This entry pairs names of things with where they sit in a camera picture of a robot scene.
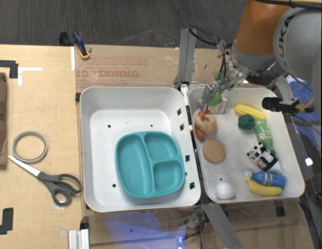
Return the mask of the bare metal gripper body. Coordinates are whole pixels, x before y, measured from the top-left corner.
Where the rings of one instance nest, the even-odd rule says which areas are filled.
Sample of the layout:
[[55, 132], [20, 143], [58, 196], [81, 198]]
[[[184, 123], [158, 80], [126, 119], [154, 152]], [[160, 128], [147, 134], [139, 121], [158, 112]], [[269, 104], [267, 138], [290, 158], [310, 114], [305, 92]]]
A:
[[216, 86], [220, 90], [230, 90], [241, 84], [249, 75], [251, 70], [237, 61], [229, 59], [222, 60], [221, 68], [214, 78]]

